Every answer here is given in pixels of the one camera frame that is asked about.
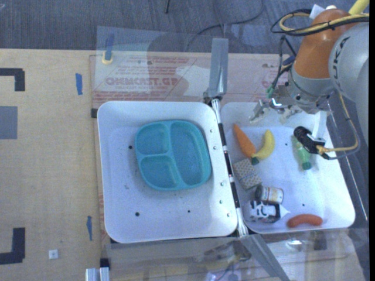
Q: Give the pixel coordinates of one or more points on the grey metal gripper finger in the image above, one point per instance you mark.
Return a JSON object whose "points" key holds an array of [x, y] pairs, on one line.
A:
{"points": [[260, 110], [288, 114]]}

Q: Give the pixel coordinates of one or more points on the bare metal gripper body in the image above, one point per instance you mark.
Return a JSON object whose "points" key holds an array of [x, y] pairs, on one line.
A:
{"points": [[304, 102]]}

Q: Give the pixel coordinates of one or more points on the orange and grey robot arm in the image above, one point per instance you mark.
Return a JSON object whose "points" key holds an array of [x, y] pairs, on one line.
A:
{"points": [[316, 54]]}

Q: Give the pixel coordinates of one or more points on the orange carrot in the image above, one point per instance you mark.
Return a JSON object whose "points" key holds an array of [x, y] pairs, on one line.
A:
{"points": [[244, 142]]}

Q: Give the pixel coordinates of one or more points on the yellow banana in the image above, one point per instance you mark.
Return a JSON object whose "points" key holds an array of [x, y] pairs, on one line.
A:
{"points": [[268, 146]]}

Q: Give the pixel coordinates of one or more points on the green plastic bottle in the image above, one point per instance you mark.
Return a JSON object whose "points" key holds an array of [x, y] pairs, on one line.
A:
{"points": [[303, 157]]}

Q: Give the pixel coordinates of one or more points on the tan patterned packet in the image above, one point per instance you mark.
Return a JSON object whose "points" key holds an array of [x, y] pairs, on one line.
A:
{"points": [[246, 174]]}

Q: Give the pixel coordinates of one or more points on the small white and orange can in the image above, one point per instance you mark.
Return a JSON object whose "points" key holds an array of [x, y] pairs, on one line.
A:
{"points": [[271, 194]]}

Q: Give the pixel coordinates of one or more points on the white plastic tray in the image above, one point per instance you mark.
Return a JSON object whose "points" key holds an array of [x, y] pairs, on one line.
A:
{"points": [[322, 192], [164, 215]]}

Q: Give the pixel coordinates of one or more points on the blue divided plate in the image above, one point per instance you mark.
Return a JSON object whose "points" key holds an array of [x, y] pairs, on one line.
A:
{"points": [[187, 154]]}

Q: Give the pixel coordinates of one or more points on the black and white carton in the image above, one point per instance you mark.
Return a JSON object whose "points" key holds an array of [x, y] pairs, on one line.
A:
{"points": [[263, 211]]}

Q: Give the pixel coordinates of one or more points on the orange sausage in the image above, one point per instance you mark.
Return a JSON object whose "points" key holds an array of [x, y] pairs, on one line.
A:
{"points": [[304, 220]]}

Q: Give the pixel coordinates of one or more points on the brown cardboard board red print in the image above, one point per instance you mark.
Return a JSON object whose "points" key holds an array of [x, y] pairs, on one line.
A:
{"points": [[146, 80]]}

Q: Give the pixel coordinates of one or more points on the black cylinder on white bracket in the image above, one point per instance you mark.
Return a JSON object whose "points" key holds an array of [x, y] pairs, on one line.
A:
{"points": [[306, 139]]}

